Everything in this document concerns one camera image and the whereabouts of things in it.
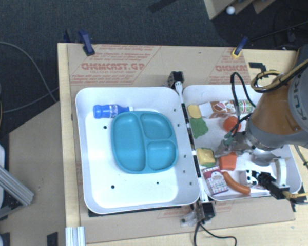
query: sausage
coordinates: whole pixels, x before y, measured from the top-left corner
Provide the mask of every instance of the sausage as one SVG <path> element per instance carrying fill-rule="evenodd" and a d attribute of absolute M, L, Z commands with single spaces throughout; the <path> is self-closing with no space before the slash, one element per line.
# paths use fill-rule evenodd
<path fill-rule="evenodd" d="M 227 185 L 238 192 L 241 192 L 243 194 L 249 194 L 251 189 L 248 186 L 239 184 L 238 182 L 234 181 L 234 179 L 230 176 L 230 174 L 227 171 L 223 171 L 222 175 L 224 176 L 224 179 L 227 183 Z"/>

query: black carpet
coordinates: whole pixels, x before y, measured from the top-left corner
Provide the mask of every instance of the black carpet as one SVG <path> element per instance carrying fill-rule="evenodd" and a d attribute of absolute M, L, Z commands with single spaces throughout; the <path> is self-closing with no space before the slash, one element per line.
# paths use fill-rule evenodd
<path fill-rule="evenodd" d="M 96 44 L 234 47 L 308 20 L 308 0 L 276 0 L 260 14 L 249 5 L 238 15 L 210 21 L 203 0 L 0 0 L 0 41 L 26 51 L 48 88 L 58 88 L 57 43 L 67 28 L 86 29 Z M 249 41 L 253 49 L 296 49 L 308 44 L 308 23 Z M 3 122 L 0 137 L 54 104 L 32 61 L 16 47 L 0 44 Z M 59 93 L 53 93 L 59 100 Z"/>

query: blue plastic water bottle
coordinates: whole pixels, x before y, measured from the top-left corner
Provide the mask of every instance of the blue plastic water bottle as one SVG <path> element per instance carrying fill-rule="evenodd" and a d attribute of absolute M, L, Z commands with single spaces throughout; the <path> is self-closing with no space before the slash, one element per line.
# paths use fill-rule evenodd
<path fill-rule="evenodd" d="M 132 111 L 131 107 L 121 107 L 119 105 L 95 105 L 93 106 L 94 118 L 114 118 L 116 115 Z"/>

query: blue plate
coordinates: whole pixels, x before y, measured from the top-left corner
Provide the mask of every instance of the blue plate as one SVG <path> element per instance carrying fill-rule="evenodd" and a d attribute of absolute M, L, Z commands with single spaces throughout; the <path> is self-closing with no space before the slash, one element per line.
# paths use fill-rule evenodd
<path fill-rule="evenodd" d="M 171 122 L 162 114 L 130 111 L 112 122 L 111 142 L 119 167 L 129 173 L 154 173 L 170 169 L 178 158 Z"/>

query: white tray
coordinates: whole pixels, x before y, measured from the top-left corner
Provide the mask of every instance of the white tray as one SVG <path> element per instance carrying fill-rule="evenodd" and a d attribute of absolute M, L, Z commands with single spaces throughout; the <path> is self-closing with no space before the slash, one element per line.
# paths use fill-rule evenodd
<path fill-rule="evenodd" d="M 87 207 L 98 214 L 173 207 L 198 200 L 200 187 L 178 94 L 167 87 L 85 88 L 76 96 Z M 116 164 L 110 118 L 93 118 L 94 105 L 117 104 L 165 115 L 175 131 L 177 163 L 169 170 L 131 174 Z"/>
<path fill-rule="evenodd" d="M 250 86 L 246 86 L 246 88 L 250 99 L 256 104 L 262 94 L 255 92 Z M 246 95 L 241 85 L 236 85 L 235 89 L 238 99 L 246 99 Z M 234 99 L 231 85 L 193 85 L 185 88 L 185 90 L 183 91 L 183 96 L 186 107 L 189 105 L 200 105 L 209 101 Z M 194 139 L 195 146 L 196 148 L 208 148 L 212 149 L 213 151 L 216 151 L 224 135 L 227 133 L 222 128 L 224 118 L 203 118 L 203 120 L 209 128 L 209 131 L 205 135 Z M 241 131 L 244 129 L 245 122 L 242 123 Z M 285 145 L 282 149 L 273 150 L 272 153 L 277 157 L 280 156 L 281 158 L 285 159 L 287 171 L 286 183 L 290 185 L 290 192 L 297 192 L 301 188 L 301 177 L 289 145 Z M 266 167 L 261 167 L 253 163 L 252 159 L 253 157 L 249 154 L 243 154 L 242 156 L 237 158 L 235 170 L 228 171 L 235 181 L 240 181 L 240 173 L 244 170 L 269 172 L 273 177 L 276 178 L 275 163 L 271 163 L 269 166 Z M 251 188 L 250 195 L 244 195 L 231 189 L 224 193 L 212 195 L 205 183 L 203 176 L 202 179 L 204 182 L 203 186 L 205 192 L 210 198 L 214 200 L 234 200 L 240 198 L 261 197 L 270 195 L 268 190 L 253 188 Z"/>

